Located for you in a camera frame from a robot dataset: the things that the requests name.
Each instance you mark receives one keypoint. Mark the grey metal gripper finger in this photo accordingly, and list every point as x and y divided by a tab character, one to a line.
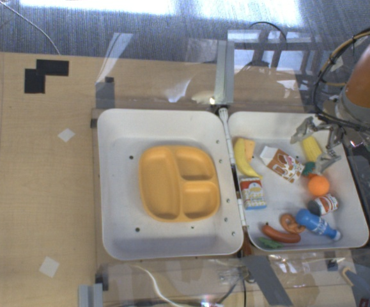
328	161
303	129

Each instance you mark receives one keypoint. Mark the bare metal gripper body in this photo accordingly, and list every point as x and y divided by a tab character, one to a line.
363	137

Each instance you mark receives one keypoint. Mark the yellow corn cob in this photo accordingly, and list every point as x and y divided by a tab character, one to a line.
311	148

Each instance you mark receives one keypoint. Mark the orange fruit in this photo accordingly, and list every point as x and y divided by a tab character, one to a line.
319	186

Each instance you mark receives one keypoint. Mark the brown and white carton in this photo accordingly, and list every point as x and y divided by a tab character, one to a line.
283	166

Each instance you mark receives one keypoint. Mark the orange and white can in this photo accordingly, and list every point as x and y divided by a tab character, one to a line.
326	204

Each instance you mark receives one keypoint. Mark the white plastic tray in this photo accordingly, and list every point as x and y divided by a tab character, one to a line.
124	222
283	197

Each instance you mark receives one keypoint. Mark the blue bottle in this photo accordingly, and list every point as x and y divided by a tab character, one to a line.
315	224

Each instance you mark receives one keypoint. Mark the yellow banana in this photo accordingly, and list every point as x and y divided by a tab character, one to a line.
242	162

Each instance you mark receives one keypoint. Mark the brown pretzel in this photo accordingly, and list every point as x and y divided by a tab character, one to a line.
287	221

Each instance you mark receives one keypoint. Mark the red white and blue packet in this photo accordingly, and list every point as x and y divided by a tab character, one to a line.
252	193

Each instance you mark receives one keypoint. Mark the red-brown sausage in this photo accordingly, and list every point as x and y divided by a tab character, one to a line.
280	236

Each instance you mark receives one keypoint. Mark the green leaf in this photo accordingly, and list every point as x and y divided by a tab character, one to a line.
269	243

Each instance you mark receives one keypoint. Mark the orange divided plate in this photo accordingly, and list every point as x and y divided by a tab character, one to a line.
159	184

